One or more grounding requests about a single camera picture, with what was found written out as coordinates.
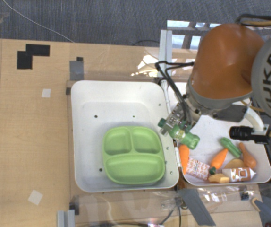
green toy vegetable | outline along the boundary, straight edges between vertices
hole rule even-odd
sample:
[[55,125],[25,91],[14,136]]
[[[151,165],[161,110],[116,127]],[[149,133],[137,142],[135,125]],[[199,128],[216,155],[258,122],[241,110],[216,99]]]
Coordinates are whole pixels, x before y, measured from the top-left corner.
[[241,155],[240,149],[238,149],[228,138],[221,138],[220,140],[221,144],[224,148],[227,148],[232,155],[234,155],[236,158],[239,158]]

carrot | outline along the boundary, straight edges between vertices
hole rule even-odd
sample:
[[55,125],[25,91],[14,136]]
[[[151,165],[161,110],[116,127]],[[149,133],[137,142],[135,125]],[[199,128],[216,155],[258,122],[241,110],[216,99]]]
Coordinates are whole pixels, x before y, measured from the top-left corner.
[[185,175],[186,171],[187,171],[187,165],[188,165],[190,150],[186,145],[180,145],[178,150],[179,150],[179,156],[181,158],[183,174]]
[[225,148],[223,150],[221,150],[211,161],[210,164],[210,170],[209,173],[210,174],[215,174],[216,169],[219,169],[222,164],[224,163],[225,159],[226,159],[226,155],[228,153],[228,149]]
[[247,152],[245,145],[242,142],[239,143],[239,148],[241,152],[243,153],[244,164],[249,168],[256,167],[255,158],[249,152]]

